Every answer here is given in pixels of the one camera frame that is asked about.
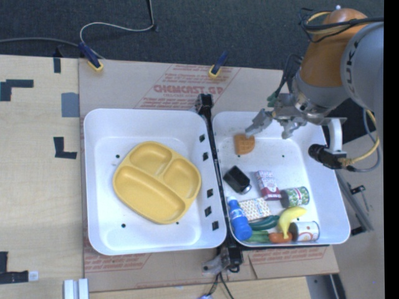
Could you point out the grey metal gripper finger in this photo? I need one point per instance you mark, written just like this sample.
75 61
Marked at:
257 124
289 129

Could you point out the red and white carton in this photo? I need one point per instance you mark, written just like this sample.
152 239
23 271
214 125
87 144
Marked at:
267 184

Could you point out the black can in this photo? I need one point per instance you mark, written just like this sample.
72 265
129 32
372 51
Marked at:
236 178

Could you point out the yellow divided plate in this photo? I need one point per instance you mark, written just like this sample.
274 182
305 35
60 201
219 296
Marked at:
156 182

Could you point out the brown cardboard board red print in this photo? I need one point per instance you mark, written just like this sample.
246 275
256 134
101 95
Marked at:
131 87

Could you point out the white plastic tray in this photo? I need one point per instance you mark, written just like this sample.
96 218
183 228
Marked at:
109 173
290 167

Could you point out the thin black rod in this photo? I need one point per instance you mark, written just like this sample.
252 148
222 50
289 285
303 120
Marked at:
215 154

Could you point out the yellow banana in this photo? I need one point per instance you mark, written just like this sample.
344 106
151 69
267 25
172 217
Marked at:
288 216

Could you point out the black cylinder on white bracket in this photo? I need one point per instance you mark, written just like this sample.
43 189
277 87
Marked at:
327 149

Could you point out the green and white can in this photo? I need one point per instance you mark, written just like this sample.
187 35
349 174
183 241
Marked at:
295 197

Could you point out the green cucumber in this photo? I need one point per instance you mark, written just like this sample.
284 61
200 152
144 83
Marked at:
263 223

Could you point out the white patterned packet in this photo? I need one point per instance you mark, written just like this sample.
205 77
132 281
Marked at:
255 209

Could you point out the orange carrot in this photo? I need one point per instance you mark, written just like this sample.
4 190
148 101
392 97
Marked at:
280 237

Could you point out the white and orange can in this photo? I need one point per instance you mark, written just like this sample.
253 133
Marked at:
307 231

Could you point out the blue bottle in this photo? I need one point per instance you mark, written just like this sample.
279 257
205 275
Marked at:
238 221

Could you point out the orange waffle biscuit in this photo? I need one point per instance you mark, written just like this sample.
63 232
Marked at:
244 144

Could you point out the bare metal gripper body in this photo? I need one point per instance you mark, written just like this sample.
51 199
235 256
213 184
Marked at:
293 109

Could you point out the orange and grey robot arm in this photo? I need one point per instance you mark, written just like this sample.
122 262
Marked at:
339 61

